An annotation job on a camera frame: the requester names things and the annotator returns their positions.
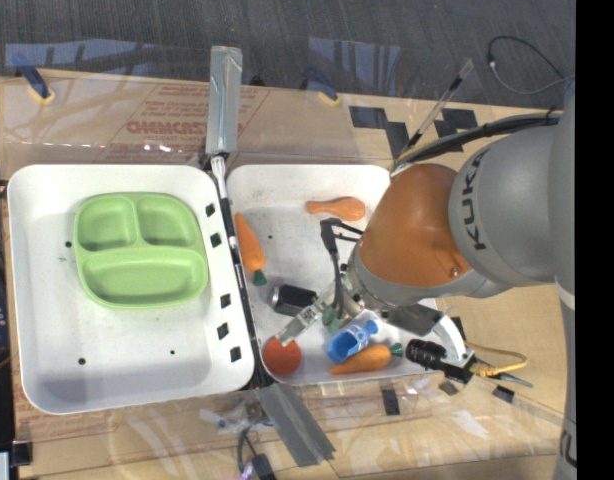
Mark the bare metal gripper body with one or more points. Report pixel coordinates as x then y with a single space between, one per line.
351 302

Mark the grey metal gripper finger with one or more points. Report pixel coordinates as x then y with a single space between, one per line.
301 324

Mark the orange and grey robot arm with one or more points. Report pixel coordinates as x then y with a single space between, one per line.
507 203

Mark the black can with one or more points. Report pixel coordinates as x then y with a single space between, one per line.
293 299

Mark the orange round biscuit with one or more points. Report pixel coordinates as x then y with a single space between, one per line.
281 359

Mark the blue plastic bottle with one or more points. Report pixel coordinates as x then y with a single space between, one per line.
343 345

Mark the orange carrot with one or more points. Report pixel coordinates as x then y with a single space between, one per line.
363 360
251 248

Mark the orange toy drumstick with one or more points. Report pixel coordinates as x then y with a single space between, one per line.
337 209

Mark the white plastic tray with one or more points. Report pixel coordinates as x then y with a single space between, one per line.
137 358
292 193

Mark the green divided plate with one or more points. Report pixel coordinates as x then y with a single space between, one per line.
142 273

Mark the brown cardboard board, red print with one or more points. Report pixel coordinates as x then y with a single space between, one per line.
307 118

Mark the black cylinder on white bracket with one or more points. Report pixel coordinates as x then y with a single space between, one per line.
426 353

